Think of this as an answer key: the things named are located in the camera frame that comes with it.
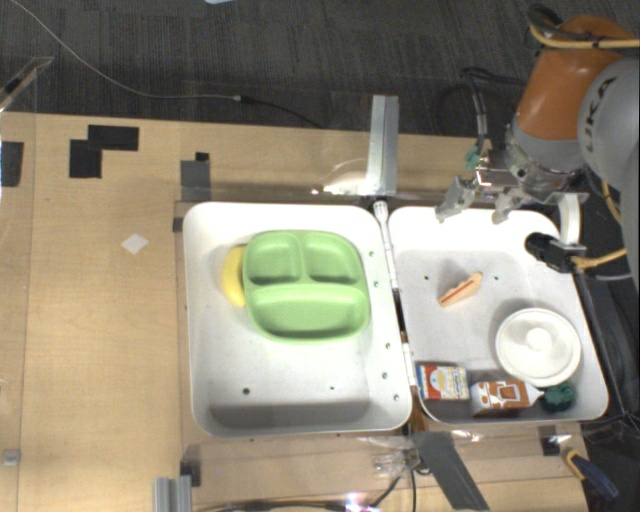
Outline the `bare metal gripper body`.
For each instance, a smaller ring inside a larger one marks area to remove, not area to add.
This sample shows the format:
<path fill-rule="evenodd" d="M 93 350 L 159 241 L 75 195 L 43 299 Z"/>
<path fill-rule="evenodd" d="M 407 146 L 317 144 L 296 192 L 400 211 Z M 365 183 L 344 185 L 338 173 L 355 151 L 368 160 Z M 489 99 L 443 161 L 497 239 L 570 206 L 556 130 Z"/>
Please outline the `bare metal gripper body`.
<path fill-rule="evenodd" d="M 549 201 L 552 194 L 565 191 L 570 174 L 546 168 L 526 156 L 508 151 L 489 151 L 476 167 L 477 181 L 487 191 L 517 191 L 534 201 Z"/>

